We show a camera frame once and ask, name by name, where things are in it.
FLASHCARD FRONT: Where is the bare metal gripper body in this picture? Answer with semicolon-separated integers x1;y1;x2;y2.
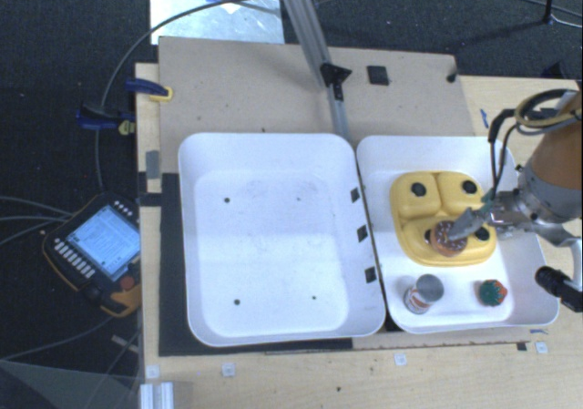
487;189;542;239

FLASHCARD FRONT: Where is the brown sprinkled doughnut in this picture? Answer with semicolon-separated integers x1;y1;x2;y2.
429;220;470;259

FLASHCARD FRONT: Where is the yellow divided plate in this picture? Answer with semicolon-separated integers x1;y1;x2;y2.
389;169;498;268

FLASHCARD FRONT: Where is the green and orange toy vegetable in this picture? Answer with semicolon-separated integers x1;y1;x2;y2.
477;279;509;309

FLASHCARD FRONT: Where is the small orange and white can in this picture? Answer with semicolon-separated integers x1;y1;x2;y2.
403;273;445;316

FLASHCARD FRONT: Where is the white plastic tray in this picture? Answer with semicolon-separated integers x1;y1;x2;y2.
177;132;389;348
355;134;561;335

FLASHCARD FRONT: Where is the black block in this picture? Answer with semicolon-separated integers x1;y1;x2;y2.
366;65;392;87

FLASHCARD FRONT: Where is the brown cardboard board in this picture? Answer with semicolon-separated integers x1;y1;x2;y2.
157;36;532;358

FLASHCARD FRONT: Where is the black cylinder on white bracket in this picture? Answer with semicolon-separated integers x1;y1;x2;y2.
534;225;583;313

